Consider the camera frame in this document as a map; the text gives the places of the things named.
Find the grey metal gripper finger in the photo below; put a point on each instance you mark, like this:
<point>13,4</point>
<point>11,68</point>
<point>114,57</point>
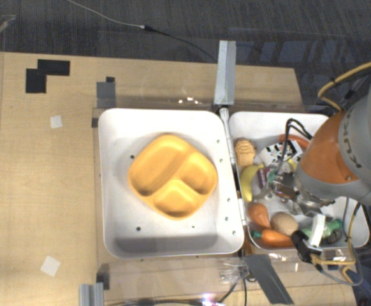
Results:
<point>263,192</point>

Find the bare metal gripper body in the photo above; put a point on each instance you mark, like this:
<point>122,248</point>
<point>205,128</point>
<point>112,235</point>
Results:
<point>309,202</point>

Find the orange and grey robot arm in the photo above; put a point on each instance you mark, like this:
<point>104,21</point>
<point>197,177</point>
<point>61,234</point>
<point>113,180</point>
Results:
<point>332,158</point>

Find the purple packet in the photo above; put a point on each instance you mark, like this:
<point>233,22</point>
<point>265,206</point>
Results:
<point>262,178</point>

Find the yellow banana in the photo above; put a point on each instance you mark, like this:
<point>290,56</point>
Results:
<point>246,182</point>

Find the orange pear-shaped toy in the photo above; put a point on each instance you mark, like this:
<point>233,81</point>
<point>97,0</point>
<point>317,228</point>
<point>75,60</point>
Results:
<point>258,214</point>

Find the beige round bread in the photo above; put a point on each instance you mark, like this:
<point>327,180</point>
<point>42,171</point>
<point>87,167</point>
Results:
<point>284,223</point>

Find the green broccoli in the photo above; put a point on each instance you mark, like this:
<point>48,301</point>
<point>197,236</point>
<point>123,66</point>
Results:
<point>332,228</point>

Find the white carton with black print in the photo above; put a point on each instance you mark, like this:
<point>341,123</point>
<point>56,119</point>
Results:
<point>273,155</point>

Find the orange carrot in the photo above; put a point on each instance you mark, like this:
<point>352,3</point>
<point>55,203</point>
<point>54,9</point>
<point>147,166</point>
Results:
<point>276,238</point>

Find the orange sausage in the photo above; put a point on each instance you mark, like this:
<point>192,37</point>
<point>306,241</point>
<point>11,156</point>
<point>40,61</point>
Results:
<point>300,140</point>

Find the white plastic tray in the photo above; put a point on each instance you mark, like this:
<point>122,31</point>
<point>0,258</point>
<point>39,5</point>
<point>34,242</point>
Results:
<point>172,241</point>
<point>255,126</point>

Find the orange divided plate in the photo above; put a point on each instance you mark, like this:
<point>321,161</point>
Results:
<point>169,174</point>

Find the pale wood board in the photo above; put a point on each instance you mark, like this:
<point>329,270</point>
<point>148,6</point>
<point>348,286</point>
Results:
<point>45,186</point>

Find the black cylinder on white bracket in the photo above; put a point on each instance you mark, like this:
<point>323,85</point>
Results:
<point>302,244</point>

